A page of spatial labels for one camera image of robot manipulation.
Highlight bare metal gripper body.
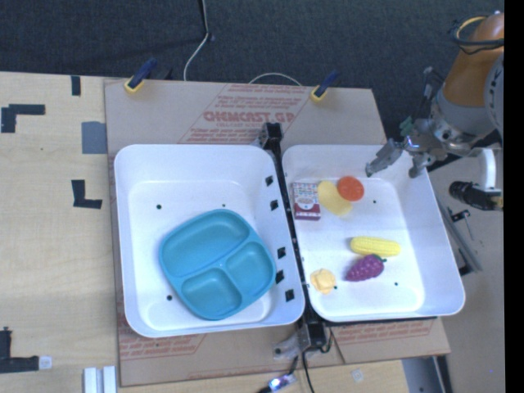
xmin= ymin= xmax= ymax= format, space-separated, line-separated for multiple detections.
xmin=404 ymin=115 xmax=480 ymax=160

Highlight orange toy fruit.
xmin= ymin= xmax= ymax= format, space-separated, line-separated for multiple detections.
xmin=337 ymin=175 xmax=365 ymax=201

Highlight yellow toy lemon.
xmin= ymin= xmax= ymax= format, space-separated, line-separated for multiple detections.
xmin=317 ymin=180 xmax=354 ymax=217

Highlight yellow toy corn cob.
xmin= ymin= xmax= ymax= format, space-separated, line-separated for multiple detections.
xmin=350 ymin=236 xmax=402 ymax=258

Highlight red and white small carton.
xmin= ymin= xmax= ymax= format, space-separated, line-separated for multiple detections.
xmin=291 ymin=181 xmax=323 ymax=222

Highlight thin black rod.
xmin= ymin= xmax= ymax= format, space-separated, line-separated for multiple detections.
xmin=271 ymin=137 xmax=324 ymax=346

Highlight purple toy grapes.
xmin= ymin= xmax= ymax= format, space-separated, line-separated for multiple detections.
xmin=346 ymin=253 xmax=388 ymax=282

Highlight small yellow toy food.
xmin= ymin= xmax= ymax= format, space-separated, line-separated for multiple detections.
xmin=309 ymin=268 xmax=337 ymax=296

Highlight white plastic tray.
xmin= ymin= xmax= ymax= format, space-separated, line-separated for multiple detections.
xmin=282 ymin=144 xmax=467 ymax=323
xmin=113 ymin=143 xmax=306 ymax=339

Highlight blue divided plate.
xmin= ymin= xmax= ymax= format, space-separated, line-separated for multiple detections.
xmin=158 ymin=208 xmax=277 ymax=322

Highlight brown cardboard board red print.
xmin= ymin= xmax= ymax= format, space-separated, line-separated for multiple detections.
xmin=103 ymin=79 xmax=452 ymax=388

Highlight black cylinder on white bracket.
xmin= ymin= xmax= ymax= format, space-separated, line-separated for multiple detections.
xmin=448 ymin=147 xmax=504 ymax=212

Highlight black block with thin wires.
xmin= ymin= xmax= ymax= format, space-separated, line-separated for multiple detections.
xmin=258 ymin=122 xmax=284 ymax=151
xmin=295 ymin=319 xmax=333 ymax=352

